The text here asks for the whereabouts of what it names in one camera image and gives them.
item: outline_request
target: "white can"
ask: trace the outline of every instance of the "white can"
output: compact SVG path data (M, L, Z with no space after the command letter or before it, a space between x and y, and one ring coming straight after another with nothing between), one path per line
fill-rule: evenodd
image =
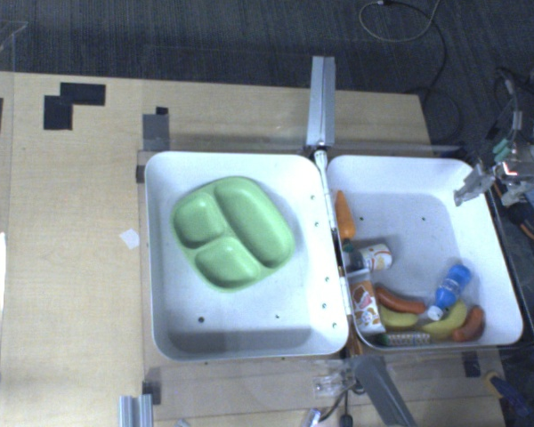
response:
M386 270L392 267L392 252L385 244L375 244L360 250L366 267L370 272Z

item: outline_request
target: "green plate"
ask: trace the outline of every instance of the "green plate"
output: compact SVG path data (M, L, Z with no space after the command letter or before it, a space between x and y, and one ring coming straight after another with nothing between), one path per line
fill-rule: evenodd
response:
M295 251L277 207L245 177L226 177L191 192L176 203L170 222L196 272L224 292L268 277Z

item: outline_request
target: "dark floor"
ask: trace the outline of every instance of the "dark floor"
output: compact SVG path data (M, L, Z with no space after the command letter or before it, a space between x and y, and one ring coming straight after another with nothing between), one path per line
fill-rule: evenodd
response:
M383 43L359 24L375 0L0 0L0 20L26 20L19 71L307 87L312 55L336 57L337 87L403 93L429 87L435 142L483 149L508 101L496 68L534 66L534 0L443 0L413 42ZM431 14L435 0L396 0ZM427 18L407 6L371 6L382 36L412 36ZM443 45L447 56L443 61ZM534 117L526 100L525 118ZM499 121L506 128L509 116ZM514 235L522 287L534 301L534 245ZM503 355L509 380L534 406L534 346ZM534 417L510 425L534 425Z

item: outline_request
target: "white cable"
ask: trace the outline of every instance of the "white cable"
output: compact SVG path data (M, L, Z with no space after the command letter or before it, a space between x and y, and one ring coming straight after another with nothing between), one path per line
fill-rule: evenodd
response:
M433 11L431 13L431 16L429 17L429 20L427 21L427 24L425 25L425 28L421 30L417 35L410 36L408 38L384 38L383 36L379 36L376 32L373 32L364 23L364 20L362 19L362 14L366 11L366 9L369 6L372 6L373 4L384 6L384 0L376 0L374 2L370 2L362 6L362 8L360 9L358 13L358 21L360 22L360 25L362 26L362 28L364 28L364 30L366 30L370 36L374 37L377 40L383 41L385 43L407 43L408 41L415 41L421 36L425 35L425 33L427 33L427 31L429 30L429 28L431 28L431 25L433 24L433 19L435 18L435 14L437 13L437 10L439 9L440 3L441 3L441 0L437 0L435 2Z

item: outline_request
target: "banana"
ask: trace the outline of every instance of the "banana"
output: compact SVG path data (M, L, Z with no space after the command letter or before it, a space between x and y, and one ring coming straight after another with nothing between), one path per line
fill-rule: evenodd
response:
M399 313L390 309L386 309L384 305L379 305L380 318L382 324L387 330L409 329L413 327L418 320L417 315L413 313Z
M459 300L445 314L444 319L421 326L421 330L430 334L435 340L445 340L449 338L451 332L465 323L465 319L466 305Z

